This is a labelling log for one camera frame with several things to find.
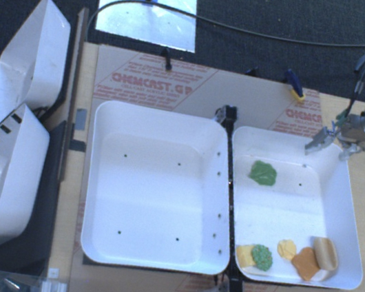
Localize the tan bread roll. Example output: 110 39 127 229
308 235 343 273

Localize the small yellow toy food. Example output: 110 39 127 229
275 237 300 262

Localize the black block with thin wires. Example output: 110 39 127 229
212 103 240 128
224 274 248 292

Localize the orange toy food slice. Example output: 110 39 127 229
287 244 325 284

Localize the yellow cheese slice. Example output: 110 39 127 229
231 241 273 278

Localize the thin black rod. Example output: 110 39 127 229
197 116 264 285

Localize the brown cardboard board red print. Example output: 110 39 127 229
55 43 365 292

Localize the green broccoli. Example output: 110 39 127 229
248 242 276 273

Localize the white plastic tray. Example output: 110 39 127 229
208 123 365 292
69 96 255 286

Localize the green lettuce leaf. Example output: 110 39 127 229
247 158 280 189

